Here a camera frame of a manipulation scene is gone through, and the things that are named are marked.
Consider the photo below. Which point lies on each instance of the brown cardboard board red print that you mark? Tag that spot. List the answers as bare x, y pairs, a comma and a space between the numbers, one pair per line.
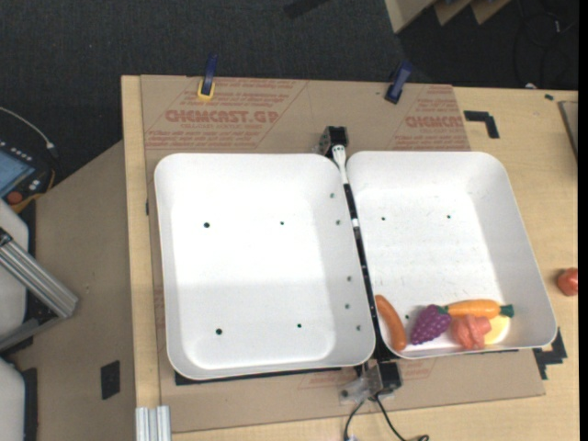
285, 108

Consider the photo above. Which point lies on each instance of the thin black and white rod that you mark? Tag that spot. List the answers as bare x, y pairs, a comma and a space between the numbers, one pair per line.
357, 241

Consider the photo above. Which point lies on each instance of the orange sausage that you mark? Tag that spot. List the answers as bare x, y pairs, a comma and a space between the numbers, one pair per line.
391, 322

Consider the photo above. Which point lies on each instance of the orange carrot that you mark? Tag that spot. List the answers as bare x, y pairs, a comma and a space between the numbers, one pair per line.
475, 308

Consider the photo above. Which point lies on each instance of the pink toy meat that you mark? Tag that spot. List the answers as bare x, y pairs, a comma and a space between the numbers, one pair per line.
468, 331

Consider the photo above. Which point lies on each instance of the red orange toy food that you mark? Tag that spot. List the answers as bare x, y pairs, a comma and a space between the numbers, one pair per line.
568, 282

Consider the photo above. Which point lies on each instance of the purple grapes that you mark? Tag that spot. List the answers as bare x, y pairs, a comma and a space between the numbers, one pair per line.
429, 325

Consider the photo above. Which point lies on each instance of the white plastic tray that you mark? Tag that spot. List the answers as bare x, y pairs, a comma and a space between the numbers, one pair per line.
441, 246
257, 264

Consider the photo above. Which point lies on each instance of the yellow toy food slice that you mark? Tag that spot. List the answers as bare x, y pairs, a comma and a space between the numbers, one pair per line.
500, 329

